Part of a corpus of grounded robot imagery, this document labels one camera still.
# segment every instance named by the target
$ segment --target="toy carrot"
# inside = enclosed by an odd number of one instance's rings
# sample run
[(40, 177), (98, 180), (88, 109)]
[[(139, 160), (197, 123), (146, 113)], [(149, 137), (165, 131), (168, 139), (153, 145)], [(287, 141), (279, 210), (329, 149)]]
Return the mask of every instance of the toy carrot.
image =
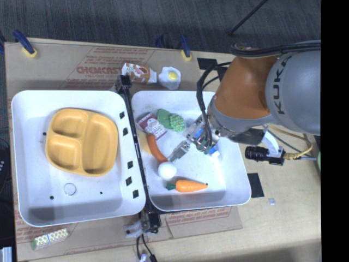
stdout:
[(196, 181), (179, 180), (176, 184), (168, 183), (167, 190), (176, 189), (179, 192), (194, 192), (202, 189), (206, 189), (208, 184), (204, 184)]
[(150, 134), (147, 137), (148, 146), (151, 150), (152, 155), (159, 161), (160, 163), (169, 161), (159, 150), (157, 145), (157, 139), (154, 134)]

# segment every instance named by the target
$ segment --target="white ball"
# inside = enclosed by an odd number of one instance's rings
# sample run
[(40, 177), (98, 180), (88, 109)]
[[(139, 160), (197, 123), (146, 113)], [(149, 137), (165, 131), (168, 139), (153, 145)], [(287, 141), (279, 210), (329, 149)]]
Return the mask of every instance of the white ball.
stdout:
[(169, 180), (175, 176), (177, 168), (172, 162), (162, 162), (158, 167), (158, 175), (164, 180)]

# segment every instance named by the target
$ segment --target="gray carpet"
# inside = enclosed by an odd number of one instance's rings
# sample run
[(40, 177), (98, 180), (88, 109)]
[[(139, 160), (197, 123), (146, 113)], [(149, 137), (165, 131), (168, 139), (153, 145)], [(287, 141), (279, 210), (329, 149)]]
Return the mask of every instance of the gray carpet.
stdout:
[[(163, 33), (175, 46), (229, 52), (235, 42), (257, 47), (321, 38), (321, 0), (269, 0), (233, 37), (227, 35), (262, 0), (0, 0), (0, 30), (28, 37), (155, 46)], [(0, 137), (8, 140), (4, 57), (0, 56)], [(2, 197), (10, 197), (10, 188)]]

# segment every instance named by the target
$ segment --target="yellow dish tray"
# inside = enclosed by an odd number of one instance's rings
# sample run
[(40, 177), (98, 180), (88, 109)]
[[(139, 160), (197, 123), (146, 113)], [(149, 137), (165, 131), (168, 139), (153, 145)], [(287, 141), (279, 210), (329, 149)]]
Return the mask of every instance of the yellow dish tray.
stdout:
[(105, 175), (114, 165), (117, 149), (117, 126), (104, 115), (66, 108), (51, 120), (46, 156), (61, 170), (85, 176)]

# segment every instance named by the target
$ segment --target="table surface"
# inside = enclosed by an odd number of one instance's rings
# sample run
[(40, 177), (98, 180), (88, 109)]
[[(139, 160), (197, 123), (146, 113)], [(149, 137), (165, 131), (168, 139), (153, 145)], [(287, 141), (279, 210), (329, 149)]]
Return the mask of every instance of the table surface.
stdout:
[[(159, 55), (161, 55), (159, 62), (166, 65), (176, 61), (173, 59), (173, 51), (162, 50)], [(193, 59), (214, 58), (218, 63), (233, 58), (231, 55), (209, 52), (192, 52), (192, 56)], [(195, 90), (195, 83), (202, 72), (196, 68), (193, 77), (182, 82), (181, 90)], [(21, 87), (17, 85), (16, 80), (8, 79), (9, 97), (26, 87), (24, 84), (20, 84)], [(208, 90), (215, 91), (217, 86), (218, 83), (213, 83)], [(296, 148), (305, 147), (305, 143), (298, 139), (282, 134), (280, 136)], [(317, 156), (315, 140), (312, 137), (309, 139), (315, 146), (313, 154)], [(239, 146), (244, 152), (245, 146)], [(150, 242), (147, 245), (158, 261), (313, 262), (318, 260), (321, 249), (321, 181), (317, 163), (309, 160), (286, 160), (283, 166), (277, 166), (245, 158), (244, 163), (248, 174), (258, 173), (264, 197), (251, 198), (246, 204), (238, 206), (243, 228)], [(270, 199), (275, 201), (274, 205), (270, 204)], [(36, 261), (116, 260), (138, 261), (136, 247), (126, 246)]]

